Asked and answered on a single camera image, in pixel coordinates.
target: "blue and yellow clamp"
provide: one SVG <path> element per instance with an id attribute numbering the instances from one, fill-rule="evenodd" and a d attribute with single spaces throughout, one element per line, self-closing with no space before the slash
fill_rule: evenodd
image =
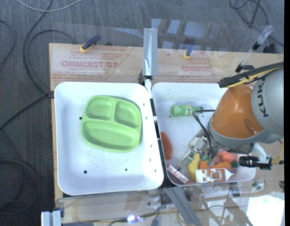
<path id="1" fill-rule="evenodd" d="M 100 35 L 95 35 L 90 40 L 88 40 L 86 43 L 82 44 L 79 49 L 82 53 L 85 53 L 86 51 L 89 51 L 92 48 L 93 44 L 96 44 L 97 41 L 101 39 Z"/>
<path id="2" fill-rule="evenodd" d="M 195 42 L 195 39 L 190 39 L 188 47 L 184 51 L 184 58 L 186 58 L 186 59 L 191 58 L 191 52 L 192 52 L 192 49 L 193 49 L 194 42 Z"/>

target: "gray carpet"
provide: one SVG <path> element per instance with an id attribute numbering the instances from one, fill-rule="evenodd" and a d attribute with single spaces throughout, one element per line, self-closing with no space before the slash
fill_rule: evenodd
<path id="1" fill-rule="evenodd" d="M 50 4 L 22 1 L 41 10 Z M 74 1 L 53 0 L 50 9 Z M 258 52 L 274 44 L 272 52 L 283 54 L 284 0 L 261 0 L 250 28 L 255 1 L 231 0 L 241 7 L 234 9 L 229 0 L 85 0 L 44 15 L 16 0 L 0 0 L 0 226 L 40 225 L 40 212 L 55 206 L 51 101 L 43 96 L 49 89 L 48 43 L 82 44 L 100 34 L 98 44 L 142 47 L 143 29 L 152 27 L 159 48 L 184 48 L 195 38 L 194 49 L 247 52 L 271 25 L 274 31 Z M 32 73 L 23 58 L 27 36 L 33 38 L 26 54 Z"/>

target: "green plate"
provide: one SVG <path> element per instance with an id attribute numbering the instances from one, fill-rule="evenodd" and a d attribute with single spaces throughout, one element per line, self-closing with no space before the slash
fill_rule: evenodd
<path id="1" fill-rule="evenodd" d="M 142 116 L 136 104 L 112 96 L 94 96 L 87 102 L 81 134 L 88 144 L 128 152 L 139 144 L 141 130 Z"/>

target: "brown oval object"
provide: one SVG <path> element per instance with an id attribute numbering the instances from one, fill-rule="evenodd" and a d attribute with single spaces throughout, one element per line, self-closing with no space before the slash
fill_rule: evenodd
<path id="1" fill-rule="evenodd" d="M 164 149 L 164 156 L 166 160 L 170 160 L 172 157 L 172 147 L 171 142 L 165 132 L 161 132 L 161 140 Z"/>

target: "white cable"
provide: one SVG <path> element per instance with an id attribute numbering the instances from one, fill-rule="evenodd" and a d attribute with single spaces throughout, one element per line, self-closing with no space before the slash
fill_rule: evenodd
<path id="1" fill-rule="evenodd" d="M 63 7 L 63 8 L 58 8 L 58 9 L 54 9 L 54 10 L 41 10 L 41 9 L 33 8 L 33 7 L 31 7 L 31 6 L 27 5 L 27 4 L 25 4 L 25 3 L 22 2 L 21 0 L 16 0 L 16 1 L 20 2 L 20 3 L 23 4 L 24 6 L 30 8 L 30 9 L 33 9 L 33 10 L 35 10 L 35 11 L 46 12 L 46 13 L 48 13 L 48 12 L 57 12 L 57 11 L 63 10 L 63 9 L 65 9 L 65 8 L 68 8 L 69 6 L 74 5 L 75 3 L 81 2 L 81 1 L 83 1 L 83 0 L 77 0 L 77 1 L 75 1 L 75 2 L 73 2 L 73 3 L 71 3 L 71 4 L 67 5 L 67 6 L 65 6 L 65 7 Z"/>

